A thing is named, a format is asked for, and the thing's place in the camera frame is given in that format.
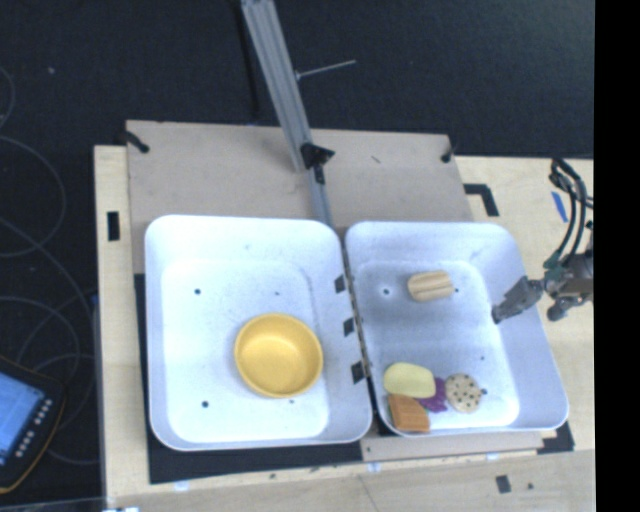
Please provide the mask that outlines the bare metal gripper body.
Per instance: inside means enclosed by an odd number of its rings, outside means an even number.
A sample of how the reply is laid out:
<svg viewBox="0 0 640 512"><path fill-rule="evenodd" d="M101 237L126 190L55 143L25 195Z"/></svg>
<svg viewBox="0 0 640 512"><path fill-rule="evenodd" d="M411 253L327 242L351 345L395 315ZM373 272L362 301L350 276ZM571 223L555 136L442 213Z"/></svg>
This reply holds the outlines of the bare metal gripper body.
<svg viewBox="0 0 640 512"><path fill-rule="evenodd" d="M554 253L544 262L544 289L554 299L593 299L593 252L560 257Z"/></svg>

